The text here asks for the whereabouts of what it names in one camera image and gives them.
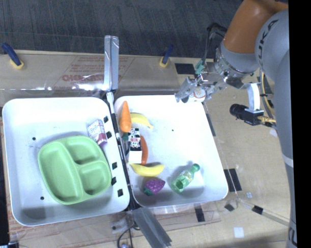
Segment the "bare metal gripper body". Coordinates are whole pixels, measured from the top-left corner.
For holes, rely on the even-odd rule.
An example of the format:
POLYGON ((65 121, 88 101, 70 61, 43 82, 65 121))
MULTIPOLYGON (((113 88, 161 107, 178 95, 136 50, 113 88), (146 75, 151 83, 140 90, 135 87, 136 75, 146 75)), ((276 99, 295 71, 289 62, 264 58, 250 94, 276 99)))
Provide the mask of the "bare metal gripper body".
POLYGON ((201 70, 198 70, 196 81, 198 85, 210 86, 215 90, 221 90, 227 85, 241 89, 244 86, 243 78, 245 75, 245 73, 228 66, 205 65, 201 70))

